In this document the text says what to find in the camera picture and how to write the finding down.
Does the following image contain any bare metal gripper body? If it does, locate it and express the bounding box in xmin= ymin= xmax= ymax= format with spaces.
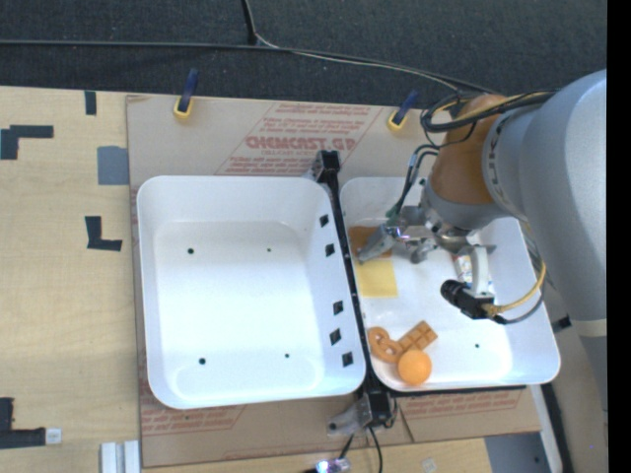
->
xmin=387 ymin=206 xmax=475 ymax=252

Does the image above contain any brown toast slice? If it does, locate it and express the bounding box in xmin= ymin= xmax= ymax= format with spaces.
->
xmin=348 ymin=225 xmax=394 ymax=260

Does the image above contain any yellow cheese slice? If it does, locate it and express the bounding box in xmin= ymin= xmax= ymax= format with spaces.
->
xmin=355 ymin=258 xmax=399 ymax=299

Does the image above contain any thin black rod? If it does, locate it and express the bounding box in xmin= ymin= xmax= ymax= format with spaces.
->
xmin=325 ymin=165 xmax=382 ymax=394

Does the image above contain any white printed packet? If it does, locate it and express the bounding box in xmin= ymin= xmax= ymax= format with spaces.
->
xmin=454 ymin=253 xmax=494 ymax=291

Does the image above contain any brown waffle biscuit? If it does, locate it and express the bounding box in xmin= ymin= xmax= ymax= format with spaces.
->
xmin=395 ymin=319 xmax=439 ymax=354

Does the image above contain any brown pretzel biscuit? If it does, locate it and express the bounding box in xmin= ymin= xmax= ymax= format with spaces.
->
xmin=367 ymin=326 xmax=403 ymax=365

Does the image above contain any white plastic tray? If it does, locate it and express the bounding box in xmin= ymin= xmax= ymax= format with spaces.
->
xmin=135 ymin=174 xmax=369 ymax=410
xmin=339 ymin=175 xmax=562 ymax=393

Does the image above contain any orange ball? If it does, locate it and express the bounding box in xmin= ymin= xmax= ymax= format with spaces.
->
xmin=396 ymin=350 xmax=434 ymax=387

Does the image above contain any brown cardboard board red print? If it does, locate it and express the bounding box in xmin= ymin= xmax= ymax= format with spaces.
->
xmin=125 ymin=95 xmax=543 ymax=468

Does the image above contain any black cylinder on white bracket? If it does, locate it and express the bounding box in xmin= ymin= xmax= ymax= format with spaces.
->
xmin=440 ymin=243 xmax=497 ymax=320

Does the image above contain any black block with wires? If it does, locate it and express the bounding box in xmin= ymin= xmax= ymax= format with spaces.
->
xmin=314 ymin=149 xmax=342 ymax=184
xmin=361 ymin=390 xmax=396 ymax=427

